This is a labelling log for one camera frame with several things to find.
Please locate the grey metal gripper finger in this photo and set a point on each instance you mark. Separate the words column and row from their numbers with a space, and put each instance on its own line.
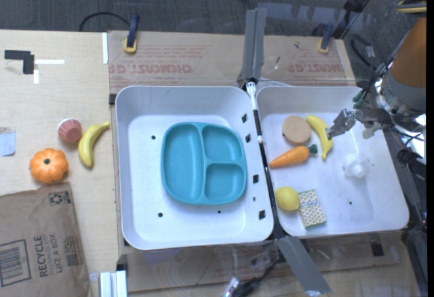
column 345, row 116
column 334, row 132

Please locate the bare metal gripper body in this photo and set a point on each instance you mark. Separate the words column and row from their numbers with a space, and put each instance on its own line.
column 373, row 116

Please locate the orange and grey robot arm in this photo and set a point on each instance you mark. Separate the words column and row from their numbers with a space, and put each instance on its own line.
column 408, row 65

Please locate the yellow banana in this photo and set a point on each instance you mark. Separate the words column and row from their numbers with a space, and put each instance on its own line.
column 87, row 146
column 320, row 129

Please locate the tan round biscuit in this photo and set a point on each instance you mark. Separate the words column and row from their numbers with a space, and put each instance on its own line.
column 296, row 129

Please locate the clear crumpled plastic bottle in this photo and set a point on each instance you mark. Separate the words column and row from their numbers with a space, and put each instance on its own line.
column 354, row 165

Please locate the orange carrot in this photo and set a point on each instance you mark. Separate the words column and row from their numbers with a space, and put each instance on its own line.
column 291, row 156

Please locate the white plastic tray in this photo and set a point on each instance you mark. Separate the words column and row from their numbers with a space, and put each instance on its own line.
column 142, row 160
column 373, row 200

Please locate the green and yellow patterned carton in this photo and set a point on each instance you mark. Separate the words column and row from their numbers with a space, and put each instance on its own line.
column 312, row 209

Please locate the yellow lemon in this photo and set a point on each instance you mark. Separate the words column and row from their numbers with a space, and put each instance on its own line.
column 287, row 199

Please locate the blue divided plate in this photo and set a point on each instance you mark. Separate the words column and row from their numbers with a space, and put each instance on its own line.
column 183, row 163

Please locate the brown cardboard board red print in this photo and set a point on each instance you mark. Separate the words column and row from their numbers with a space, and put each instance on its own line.
column 190, row 58

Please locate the pink cupcake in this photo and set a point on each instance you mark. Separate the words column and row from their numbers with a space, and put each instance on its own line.
column 70, row 131

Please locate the orange pumpkin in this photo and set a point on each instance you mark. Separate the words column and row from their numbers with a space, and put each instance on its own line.
column 49, row 166

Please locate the brown paper mailing envelope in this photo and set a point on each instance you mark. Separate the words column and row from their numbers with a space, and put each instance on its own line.
column 34, row 241

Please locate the black cylinder on white bracket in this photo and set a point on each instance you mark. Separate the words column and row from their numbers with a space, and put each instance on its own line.
column 408, row 158

